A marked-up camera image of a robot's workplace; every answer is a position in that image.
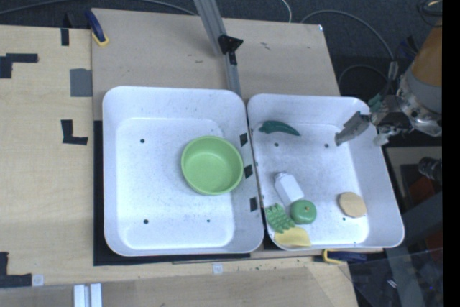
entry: green plate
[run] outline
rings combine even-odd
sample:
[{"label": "green plate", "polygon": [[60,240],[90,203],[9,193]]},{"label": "green plate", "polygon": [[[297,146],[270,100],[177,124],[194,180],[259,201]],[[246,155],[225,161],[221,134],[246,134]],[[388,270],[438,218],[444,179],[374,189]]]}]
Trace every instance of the green plate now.
[{"label": "green plate", "polygon": [[203,195],[220,195],[235,189],[243,178],[244,165],[238,150],[217,136],[190,141],[180,160],[185,180]]}]

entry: white tray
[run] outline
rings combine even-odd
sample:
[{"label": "white tray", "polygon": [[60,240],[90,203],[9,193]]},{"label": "white tray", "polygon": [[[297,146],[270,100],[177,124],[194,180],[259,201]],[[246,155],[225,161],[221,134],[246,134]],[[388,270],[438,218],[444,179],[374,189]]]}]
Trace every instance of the white tray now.
[{"label": "white tray", "polygon": [[[309,249],[381,248],[401,243],[403,221],[382,149],[373,143],[376,129],[370,127],[338,147],[334,142],[335,133],[343,129],[343,124],[356,111],[369,113],[363,101],[348,97],[260,94],[249,100],[247,111],[264,206],[282,205],[273,180],[273,175],[281,171],[293,174],[305,198],[316,205],[316,220],[302,225],[312,241]],[[260,132],[267,120],[289,124],[301,136]],[[344,215],[337,198],[348,191],[364,199],[366,216],[354,219]],[[268,231],[276,244],[271,226]]]},{"label": "white tray", "polygon": [[[234,144],[246,168],[220,196],[196,193],[180,170],[184,146],[207,134]],[[122,86],[103,98],[104,233],[120,255],[258,248],[264,229],[252,171],[246,110],[233,92]]]}]

